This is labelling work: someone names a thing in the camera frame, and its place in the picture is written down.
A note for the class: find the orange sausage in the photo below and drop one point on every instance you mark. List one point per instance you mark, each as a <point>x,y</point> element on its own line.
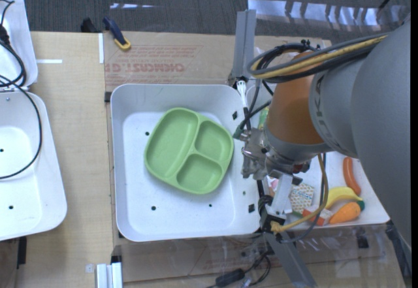
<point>350,172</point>

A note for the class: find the pink and white packet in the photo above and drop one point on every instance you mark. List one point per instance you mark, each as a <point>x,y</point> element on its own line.
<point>273,183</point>

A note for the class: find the brown cardboard board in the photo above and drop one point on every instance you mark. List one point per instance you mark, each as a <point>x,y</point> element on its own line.
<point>215,61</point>

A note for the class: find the orange carrot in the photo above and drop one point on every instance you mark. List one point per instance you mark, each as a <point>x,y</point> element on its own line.
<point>346,213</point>

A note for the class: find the white patterned carton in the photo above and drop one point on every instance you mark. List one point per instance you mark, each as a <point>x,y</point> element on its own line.
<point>302,197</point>

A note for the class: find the green and yellow packet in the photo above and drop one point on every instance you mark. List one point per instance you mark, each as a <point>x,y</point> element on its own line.
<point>263,118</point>

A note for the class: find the orange and white carton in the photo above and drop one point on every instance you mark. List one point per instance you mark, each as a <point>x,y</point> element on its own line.
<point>325,216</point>

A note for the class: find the green divided plate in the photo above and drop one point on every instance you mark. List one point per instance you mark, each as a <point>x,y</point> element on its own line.
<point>176,143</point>

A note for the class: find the white plastic tray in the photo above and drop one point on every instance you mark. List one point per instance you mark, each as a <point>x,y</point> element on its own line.
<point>372,211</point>
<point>183,215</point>
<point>19,188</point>
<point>16,35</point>

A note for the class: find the yellow banana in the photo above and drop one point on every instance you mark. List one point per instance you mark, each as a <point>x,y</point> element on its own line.
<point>339,193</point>

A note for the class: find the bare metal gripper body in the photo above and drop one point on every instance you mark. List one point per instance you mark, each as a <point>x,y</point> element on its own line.
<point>256,153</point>

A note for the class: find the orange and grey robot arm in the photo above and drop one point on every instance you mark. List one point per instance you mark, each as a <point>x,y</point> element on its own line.
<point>365,94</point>

